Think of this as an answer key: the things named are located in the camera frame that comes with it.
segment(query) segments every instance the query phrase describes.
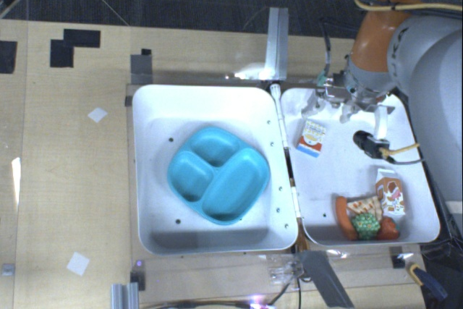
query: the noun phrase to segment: blue plastic plate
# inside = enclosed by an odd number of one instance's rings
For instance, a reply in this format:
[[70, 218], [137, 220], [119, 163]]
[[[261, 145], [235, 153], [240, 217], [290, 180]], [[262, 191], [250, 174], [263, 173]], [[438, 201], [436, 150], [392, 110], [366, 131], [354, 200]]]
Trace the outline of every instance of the blue plastic plate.
[[196, 132], [167, 171], [174, 193], [216, 224], [239, 221], [270, 179], [267, 161], [237, 136], [217, 127]]

